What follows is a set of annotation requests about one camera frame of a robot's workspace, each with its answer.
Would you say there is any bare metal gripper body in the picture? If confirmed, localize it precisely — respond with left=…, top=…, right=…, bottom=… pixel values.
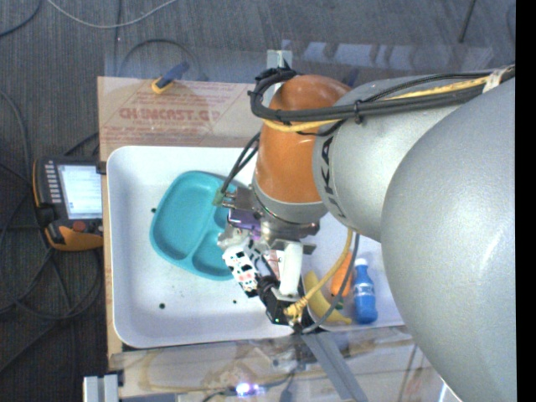
left=228, top=186, right=322, bottom=246

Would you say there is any white carton with black print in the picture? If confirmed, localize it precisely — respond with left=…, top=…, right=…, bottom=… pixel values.
left=221, top=244, right=260, bottom=298

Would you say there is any blue divided plate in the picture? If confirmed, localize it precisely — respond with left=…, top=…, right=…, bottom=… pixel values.
left=148, top=170, right=249, bottom=282

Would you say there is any orange carrot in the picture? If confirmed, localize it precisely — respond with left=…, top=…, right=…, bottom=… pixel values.
left=329, top=250, right=353, bottom=299

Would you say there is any yellow banana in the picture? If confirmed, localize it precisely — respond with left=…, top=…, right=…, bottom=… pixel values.
left=302, top=270, right=353, bottom=326

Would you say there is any white plastic tray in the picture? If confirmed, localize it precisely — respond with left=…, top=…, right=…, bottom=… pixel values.
left=106, top=145, right=296, bottom=349

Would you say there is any blue plastic bottle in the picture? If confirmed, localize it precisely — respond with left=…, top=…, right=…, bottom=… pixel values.
left=352, top=257, right=379, bottom=325

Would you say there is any brown cardboard board, red print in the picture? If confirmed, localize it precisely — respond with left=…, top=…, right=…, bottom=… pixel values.
left=96, top=75, right=270, bottom=360

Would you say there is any black cylinder on white bracket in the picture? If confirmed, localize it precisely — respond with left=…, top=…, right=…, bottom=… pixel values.
left=256, top=241, right=314, bottom=327

